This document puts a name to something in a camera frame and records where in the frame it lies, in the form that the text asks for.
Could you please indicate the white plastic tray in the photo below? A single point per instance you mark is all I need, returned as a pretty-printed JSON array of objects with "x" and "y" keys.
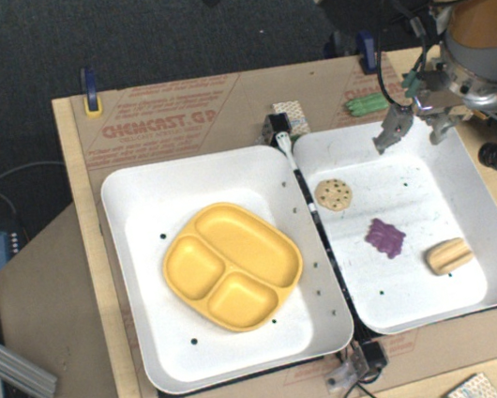
[
  {"x": 418, "y": 192},
  {"x": 162, "y": 304}
]

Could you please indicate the brown cardboard board red print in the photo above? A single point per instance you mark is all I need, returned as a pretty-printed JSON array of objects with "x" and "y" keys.
[{"x": 194, "y": 107}]

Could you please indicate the tan bread loaf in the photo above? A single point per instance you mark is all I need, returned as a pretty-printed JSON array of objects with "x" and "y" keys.
[{"x": 448, "y": 256}]

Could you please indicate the yellow divided plate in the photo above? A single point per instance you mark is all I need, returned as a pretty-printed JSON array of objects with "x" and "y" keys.
[{"x": 238, "y": 247}]

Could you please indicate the thin black and white rod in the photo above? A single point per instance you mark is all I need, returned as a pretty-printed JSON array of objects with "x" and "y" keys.
[{"x": 312, "y": 206}]

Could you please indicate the purple grapes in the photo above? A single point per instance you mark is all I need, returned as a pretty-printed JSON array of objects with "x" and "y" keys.
[{"x": 385, "y": 238}]

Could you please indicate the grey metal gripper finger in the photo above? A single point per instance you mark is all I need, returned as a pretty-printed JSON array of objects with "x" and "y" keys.
[
  {"x": 392, "y": 127},
  {"x": 441, "y": 125}
]

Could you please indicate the green asparagus bunch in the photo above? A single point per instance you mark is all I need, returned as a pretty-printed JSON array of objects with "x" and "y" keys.
[{"x": 366, "y": 105}]

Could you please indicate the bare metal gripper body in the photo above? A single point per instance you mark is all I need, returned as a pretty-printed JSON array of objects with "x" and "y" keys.
[{"x": 473, "y": 94}]

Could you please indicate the tan chocolate chip biscuit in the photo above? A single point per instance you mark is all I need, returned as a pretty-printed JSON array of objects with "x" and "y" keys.
[{"x": 333, "y": 196}]

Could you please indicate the tan patterned packet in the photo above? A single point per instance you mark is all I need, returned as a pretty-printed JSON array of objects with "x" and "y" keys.
[
  {"x": 468, "y": 390},
  {"x": 295, "y": 113}
]

